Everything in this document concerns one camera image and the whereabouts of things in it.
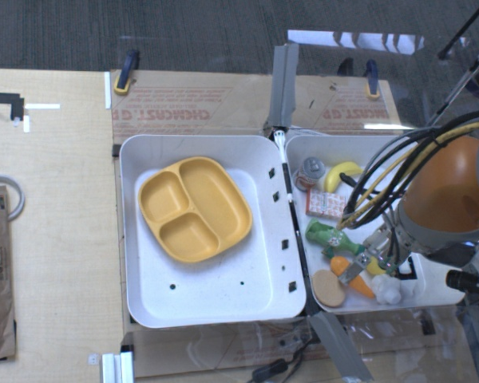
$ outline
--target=green toy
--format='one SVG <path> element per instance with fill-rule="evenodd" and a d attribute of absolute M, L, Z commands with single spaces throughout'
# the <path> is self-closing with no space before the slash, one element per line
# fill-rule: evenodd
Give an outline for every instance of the green toy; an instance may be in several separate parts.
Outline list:
<path fill-rule="evenodd" d="M 353 255 L 358 255 L 366 249 L 361 244 L 353 243 L 344 232 L 320 223 L 317 219 L 311 219 L 305 230 L 305 237 L 325 247 L 323 253 L 329 259 L 336 251 L 349 251 Z"/>

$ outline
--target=yellow divided plate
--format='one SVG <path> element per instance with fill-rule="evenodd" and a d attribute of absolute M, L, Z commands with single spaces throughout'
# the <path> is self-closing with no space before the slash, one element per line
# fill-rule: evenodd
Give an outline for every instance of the yellow divided plate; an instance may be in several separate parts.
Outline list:
<path fill-rule="evenodd" d="M 247 201 L 213 159 L 190 157 L 149 177 L 138 192 L 142 215 L 167 253 L 197 263 L 237 244 L 251 229 Z"/>

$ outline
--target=carrot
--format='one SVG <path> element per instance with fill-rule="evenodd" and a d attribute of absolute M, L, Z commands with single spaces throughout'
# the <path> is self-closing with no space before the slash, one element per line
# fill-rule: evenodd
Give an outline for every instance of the carrot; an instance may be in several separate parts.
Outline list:
<path fill-rule="evenodd" d="M 330 269 L 337 276 L 342 274 L 349 265 L 350 262 L 348 259 L 340 255 L 336 255 L 330 260 Z M 374 292 L 367 286 L 366 282 L 360 275 L 353 278 L 348 285 L 360 292 L 360 294 L 365 295 L 368 298 L 374 298 Z"/>

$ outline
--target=wooden disc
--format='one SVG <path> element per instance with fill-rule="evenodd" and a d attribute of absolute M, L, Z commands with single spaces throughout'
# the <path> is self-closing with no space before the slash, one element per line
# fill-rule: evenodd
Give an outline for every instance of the wooden disc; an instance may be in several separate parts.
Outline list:
<path fill-rule="evenodd" d="M 323 305 L 339 306 L 346 299 L 344 286 L 332 271 L 318 270 L 312 275 L 314 295 Z"/>

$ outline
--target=wooden table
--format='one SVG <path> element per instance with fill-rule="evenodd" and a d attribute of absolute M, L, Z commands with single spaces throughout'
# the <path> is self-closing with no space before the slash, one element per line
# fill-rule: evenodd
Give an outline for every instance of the wooden table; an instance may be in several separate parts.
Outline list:
<path fill-rule="evenodd" d="M 0 69 L 0 92 L 20 93 L 27 104 L 60 104 L 30 110 L 29 133 L 0 105 L 0 174 L 13 176 L 26 194 L 23 213 L 10 224 L 17 354 L 0 361 L 0 383 L 99 382 L 100 356 L 120 349 L 127 314 L 104 74 Z M 475 381 L 464 331 L 451 322 L 444 345 L 364 356 L 375 380 L 417 370 L 440 376 L 435 381 Z M 245 370 L 221 370 L 142 381 L 248 378 Z M 294 381 L 342 378 L 322 359 L 305 362 Z"/>

